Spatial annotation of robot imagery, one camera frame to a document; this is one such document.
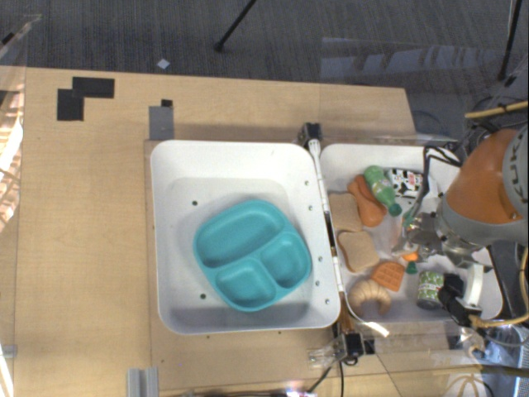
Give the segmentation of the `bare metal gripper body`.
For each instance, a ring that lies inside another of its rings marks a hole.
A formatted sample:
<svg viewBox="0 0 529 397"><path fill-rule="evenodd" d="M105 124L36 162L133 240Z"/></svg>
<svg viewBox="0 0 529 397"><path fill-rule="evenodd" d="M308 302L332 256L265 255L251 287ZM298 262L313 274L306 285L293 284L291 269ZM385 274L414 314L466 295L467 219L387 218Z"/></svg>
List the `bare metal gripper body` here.
<svg viewBox="0 0 529 397"><path fill-rule="evenodd" d="M450 228L440 214L434 212L419 213L412 220L411 242L417 245L439 242L438 256L447 257L458 268L469 268L472 264L478 264L473 254L482 249L481 246L465 241Z"/></svg>

